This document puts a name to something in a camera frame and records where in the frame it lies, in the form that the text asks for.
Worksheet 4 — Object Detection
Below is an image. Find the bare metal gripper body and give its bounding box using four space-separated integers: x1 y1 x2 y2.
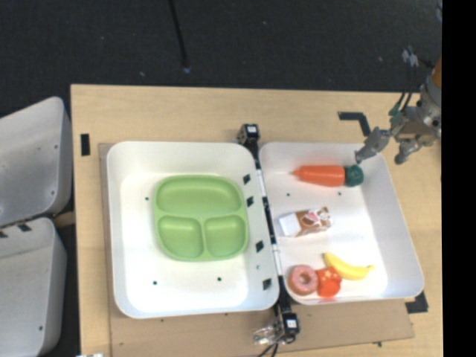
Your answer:
390 99 443 147

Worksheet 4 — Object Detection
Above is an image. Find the orange carrot with green top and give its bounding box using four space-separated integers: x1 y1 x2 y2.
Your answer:
291 164 365 189

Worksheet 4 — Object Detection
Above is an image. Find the white plastic tray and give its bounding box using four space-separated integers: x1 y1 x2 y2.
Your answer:
106 140 281 320
257 141 425 306

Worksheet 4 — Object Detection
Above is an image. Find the brown and white carton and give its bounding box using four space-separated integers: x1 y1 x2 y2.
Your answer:
278 206 333 238

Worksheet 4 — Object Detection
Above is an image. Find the thin black and white rod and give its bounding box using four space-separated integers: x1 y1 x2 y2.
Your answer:
251 138 289 314

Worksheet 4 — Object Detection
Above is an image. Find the yellow banana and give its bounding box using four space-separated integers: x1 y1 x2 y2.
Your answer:
323 251 376 281

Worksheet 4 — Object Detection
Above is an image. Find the red packet with yellow spots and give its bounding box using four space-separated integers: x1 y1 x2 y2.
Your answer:
315 267 343 299

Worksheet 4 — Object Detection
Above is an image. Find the pink doughnut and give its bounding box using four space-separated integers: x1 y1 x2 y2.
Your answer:
286 264 319 297

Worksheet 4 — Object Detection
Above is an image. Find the green divided plate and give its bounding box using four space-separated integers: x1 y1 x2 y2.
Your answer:
151 174 250 263

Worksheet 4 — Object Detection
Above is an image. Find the black block with thin wires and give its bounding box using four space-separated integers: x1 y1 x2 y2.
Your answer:
236 123 262 145
274 312 301 341

